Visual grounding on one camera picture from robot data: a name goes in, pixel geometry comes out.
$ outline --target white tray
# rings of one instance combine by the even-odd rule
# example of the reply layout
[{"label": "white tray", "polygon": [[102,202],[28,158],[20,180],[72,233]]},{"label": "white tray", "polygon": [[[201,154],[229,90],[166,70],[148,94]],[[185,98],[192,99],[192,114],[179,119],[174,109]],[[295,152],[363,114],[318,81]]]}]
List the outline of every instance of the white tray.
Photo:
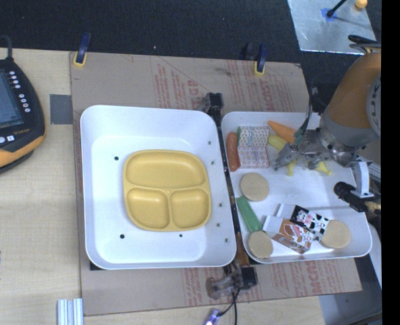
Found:
[{"label": "white tray", "polygon": [[[305,120],[305,113],[286,112],[230,112],[222,120],[224,139],[230,131],[237,131],[239,126],[268,126],[267,121],[275,121],[294,129],[298,129]],[[318,114],[313,114],[308,129],[319,126]],[[270,164],[278,156],[278,151],[267,146]],[[298,254],[289,248],[273,241],[273,252],[270,258],[258,259],[246,248],[248,255],[259,263],[282,263],[289,261],[309,261],[320,259],[335,259],[347,257],[361,257],[369,253],[372,245],[371,231],[365,213],[358,213],[349,204],[337,197],[334,186],[339,181],[355,186],[355,179],[350,168],[344,168],[334,161],[327,161],[327,167],[332,171],[326,175],[319,171],[309,170],[301,159],[293,169],[293,176],[287,175],[287,167],[277,171],[269,166],[267,169],[238,169],[230,173],[234,196],[242,195],[240,180],[248,172],[257,172],[269,182],[270,193],[266,199],[259,202],[250,201],[250,205],[260,222],[263,223],[267,215],[277,215],[280,204],[298,204],[306,209],[312,209],[329,219],[339,219],[345,222],[351,231],[351,242],[341,249],[323,247],[314,242],[309,251]],[[241,214],[239,214],[241,233],[244,246],[247,247],[249,231]]]},{"label": "white tray", "polygon": [[[81,116],[85,246],[104,269],[216,267],[236,254],[231,206],[216,124],[200,111],[92,106]],[[139,150],[181,150],[206,167],[210,219],[194,230],[154,232],[129,220],[125,160]]]}]

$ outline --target gray square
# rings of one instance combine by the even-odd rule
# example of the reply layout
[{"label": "gray square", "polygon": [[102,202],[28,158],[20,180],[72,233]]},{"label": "gray square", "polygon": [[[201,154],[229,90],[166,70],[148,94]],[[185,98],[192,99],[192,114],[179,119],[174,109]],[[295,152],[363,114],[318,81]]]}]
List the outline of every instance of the gray square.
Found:
[{"label": "gray square", "polygon": [[376,40],[367,12],[356,9],[356,0],[346,0],[331,18],[326,16],[340,1],[287,0],[302,51],[362,54],[349,46],[348,36]]}]

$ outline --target carrot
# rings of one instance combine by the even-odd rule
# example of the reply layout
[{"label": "carrot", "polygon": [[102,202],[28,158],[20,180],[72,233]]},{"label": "carrot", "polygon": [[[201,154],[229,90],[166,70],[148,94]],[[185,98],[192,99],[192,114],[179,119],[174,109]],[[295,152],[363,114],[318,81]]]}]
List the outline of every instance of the carrot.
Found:
[{"label": "carrot", "polygon": [[230,132],[227,135],[227,160],[230,171],[235,171],[240,167],[240,159],[238,152],[238,134]]},{"label": "carrot", "polygon": [[290,144],[294,143],[294,134],[296,133],[296,130],[274,121],[267,121],[267,124],[269,124],[269,126],[277,133],[278,136]]}]

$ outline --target black surface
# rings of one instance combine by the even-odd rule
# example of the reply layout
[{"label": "black surface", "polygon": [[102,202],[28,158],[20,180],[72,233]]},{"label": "black surface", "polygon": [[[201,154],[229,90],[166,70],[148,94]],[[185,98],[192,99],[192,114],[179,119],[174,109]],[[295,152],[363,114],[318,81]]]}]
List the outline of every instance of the black surface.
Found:
[{"label": "black surface", "polygon": [[[381,42],[382,0],[366,9]],[[0,0],[0,35],[14,48],[74,51],[84,32],[89,51],[106,53],[238,59],[264,43],[267,61],[301,64],[325,104],[358,57],[302,52],[287,0]]]}]

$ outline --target blue clamp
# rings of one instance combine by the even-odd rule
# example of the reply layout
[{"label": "blue clamp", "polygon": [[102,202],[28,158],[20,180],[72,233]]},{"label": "blue clamp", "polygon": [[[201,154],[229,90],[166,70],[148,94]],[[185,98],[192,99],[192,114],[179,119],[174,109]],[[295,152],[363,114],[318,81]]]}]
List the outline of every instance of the blue clamp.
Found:
[{"label": "blue clamp", "polygon": [[254,73],[256,76],[263,76],[265,74],[265,63],[266,63],[266,46],[264,43],[260,44],[259,54],[255,60]]},{"label": "blue clamp", "polygon": [[87,61],[87,49],[90,44],[91,33],[84,32],[81,38],[81,44],[79,45],[79,50],[75,52],[73,57],[73,64],[82,68]]}]

